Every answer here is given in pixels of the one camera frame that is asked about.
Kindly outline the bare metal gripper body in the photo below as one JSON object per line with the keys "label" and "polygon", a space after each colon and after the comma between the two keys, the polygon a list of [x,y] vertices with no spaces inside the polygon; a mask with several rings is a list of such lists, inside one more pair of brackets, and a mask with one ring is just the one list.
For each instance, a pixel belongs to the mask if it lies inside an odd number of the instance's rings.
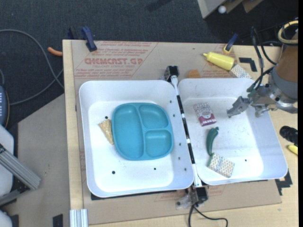
{"label": "bare metal gripper body", "polygon": [[294,106],[296,99],[289,97],[275,85],[262,85],[251,97],[251,106],[269,107],[271,111],[282,110],[291,114],[297,114],[298,109]]}

